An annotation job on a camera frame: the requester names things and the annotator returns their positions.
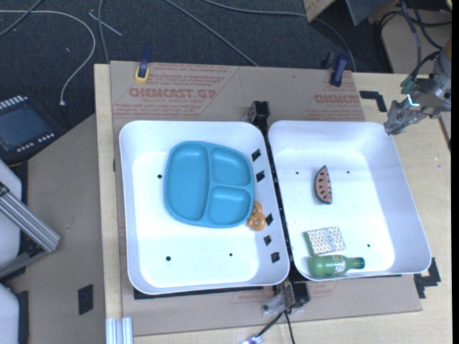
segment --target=metal clamp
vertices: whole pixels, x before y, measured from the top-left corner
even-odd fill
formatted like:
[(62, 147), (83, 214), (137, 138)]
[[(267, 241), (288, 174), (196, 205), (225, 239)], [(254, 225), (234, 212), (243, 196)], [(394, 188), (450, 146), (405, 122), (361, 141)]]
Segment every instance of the metal clamp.
[(277, 295), (262, 302), (262, 315), (279, 315), (295, 303), (292, 284), (284, 287)]
[(107, 319), (105, 321), (105, 342), (106, 344), (133, 344), (132, 318)]
[(60, 235), (38, 219), (9, 189), (0, 182), (0, 212), (15, 223), (27, 236), (29, 236), (42, 252), (33, 257), (26, 252), (20, 254), (8, 265), (0, 269), (0, 278), (29, 264), (32, 260), (56, 250)]

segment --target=white cable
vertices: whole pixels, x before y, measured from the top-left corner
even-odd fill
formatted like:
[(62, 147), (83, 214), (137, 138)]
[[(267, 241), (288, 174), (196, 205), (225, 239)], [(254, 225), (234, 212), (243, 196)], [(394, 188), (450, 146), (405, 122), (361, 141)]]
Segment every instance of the white cable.
[[(0, 13), (17, 14), (17, 13), (25, 13), (25, 12), (27, 12), (27, 10), (0, 10)], [(70, 15), (70, 14), (67, 14), (67, 13), (63, 13), (62, 11), (34, 10), (34, 11), (31, 11), (30, 13), (33, 13), (33, 14), (57, 14), (57, 15), (62, 15), (62, 16), (66, 16), (68, 18), (74, 19), (78, 23), (81, 23), (87, 29), (87, 31), (90, 33), (91, 37), (93, 38), (93, 48), (91, 49), (91, 52), (87, 56), (86, 60), (73, 72), (72, 75), (70, 75), (70, 77), (67, 79), (67, 81), (65, 82), (64, 86), (62, 87), (62, 90), (60, 92), (60, 105), (61, 106), (65, 106), (64, 92), (67, 89), (67, 86), (69, 85), (70, 81), (75, 77), (75, 75), (89, 62), (89, 60), (91, 59), (91, 57), (94, 54), (94, 51), (95, 51), (95, 35), (94, 35), (93, 31), (91, 30), (91, 28), (84, 21), (82, 21), (81, 19), (78, 19), (76, 16), (73, 16), (73, 15)]]

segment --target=green bottle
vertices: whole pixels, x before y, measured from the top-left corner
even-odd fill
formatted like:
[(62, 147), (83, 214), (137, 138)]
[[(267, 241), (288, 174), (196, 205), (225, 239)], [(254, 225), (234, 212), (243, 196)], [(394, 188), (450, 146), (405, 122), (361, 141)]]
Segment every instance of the green bottle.
[(312, 256), (308, 260), (308, 267), (314, 277), (337, 277), (349, 269), (363, 269), (365, 260), (343, 255)]

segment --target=blue divided plate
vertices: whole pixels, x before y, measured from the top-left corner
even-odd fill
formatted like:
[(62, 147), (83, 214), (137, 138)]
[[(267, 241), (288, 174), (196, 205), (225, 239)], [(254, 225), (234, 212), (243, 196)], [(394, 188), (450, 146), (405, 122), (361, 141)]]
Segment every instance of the blue divided plate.
[(253, 169), (238, 150), (186, 141), (170, 152), (164, 176), (164, 201), (175, 219), (195, 226), (238, 226), (250, 215)]

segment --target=toy watermelon slice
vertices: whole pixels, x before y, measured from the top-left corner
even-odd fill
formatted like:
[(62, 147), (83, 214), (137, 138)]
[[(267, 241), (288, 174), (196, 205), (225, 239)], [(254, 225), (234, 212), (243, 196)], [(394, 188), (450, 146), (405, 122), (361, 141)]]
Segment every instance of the toy watermelon slice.
[(316, 174), (316, 195), (320, 201), (331, 204), (331, 184), (327, 167), (322, 167)]

